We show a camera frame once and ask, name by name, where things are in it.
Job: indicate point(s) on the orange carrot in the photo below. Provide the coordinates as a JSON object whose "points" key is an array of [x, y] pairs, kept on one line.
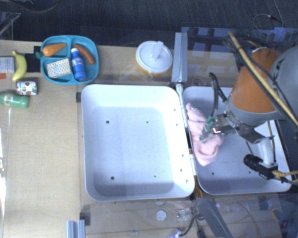
{"points": [[53, 49]]}

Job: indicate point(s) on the black cylinder on white bracket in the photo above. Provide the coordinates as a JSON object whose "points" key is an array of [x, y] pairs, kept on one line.
{"points": [[262, 157]]}

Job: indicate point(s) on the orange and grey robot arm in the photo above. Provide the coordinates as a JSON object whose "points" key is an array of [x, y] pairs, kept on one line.
{"points": [[253, 93]]}

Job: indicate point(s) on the yellow bowl with white lid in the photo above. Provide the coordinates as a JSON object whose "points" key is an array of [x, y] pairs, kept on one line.
{"points": [[154, 56]]}

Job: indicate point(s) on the blue divided plate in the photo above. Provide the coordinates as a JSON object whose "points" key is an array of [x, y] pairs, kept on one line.
{"points": [[89, 76]]}

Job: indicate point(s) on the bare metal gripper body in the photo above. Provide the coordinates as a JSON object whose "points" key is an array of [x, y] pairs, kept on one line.
{"points": [[224, 125]]}

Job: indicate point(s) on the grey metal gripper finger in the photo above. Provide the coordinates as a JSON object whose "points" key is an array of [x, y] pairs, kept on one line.
{"points": [[205, 134]]}

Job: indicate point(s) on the pink soft toy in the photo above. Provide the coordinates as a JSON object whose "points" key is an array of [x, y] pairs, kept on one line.
{"points": [[203, 151]]}

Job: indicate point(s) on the white plastic tray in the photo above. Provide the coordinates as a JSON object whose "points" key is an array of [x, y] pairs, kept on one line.
{"points": [[236, 172], [136, 142]]}

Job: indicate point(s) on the green bottle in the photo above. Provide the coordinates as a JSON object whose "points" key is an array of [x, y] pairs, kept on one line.
{"points": [[13, 100]]}

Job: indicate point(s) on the blue bottle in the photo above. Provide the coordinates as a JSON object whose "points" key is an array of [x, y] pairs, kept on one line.
{"points": [[78, 67]]}

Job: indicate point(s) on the yellow banana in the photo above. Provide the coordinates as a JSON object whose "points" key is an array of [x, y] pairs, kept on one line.
{"points": [[21, 66]]}

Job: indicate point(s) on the white can with orange print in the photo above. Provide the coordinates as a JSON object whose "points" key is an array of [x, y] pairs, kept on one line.
{"points": [[26, 88]]}

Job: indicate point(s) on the brown sausage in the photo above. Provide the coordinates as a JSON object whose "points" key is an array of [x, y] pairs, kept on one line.
{"points": [[85, 53]]}

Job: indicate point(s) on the red and white carton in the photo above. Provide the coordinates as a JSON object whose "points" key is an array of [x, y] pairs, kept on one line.
{"points": [[1, 64]]}

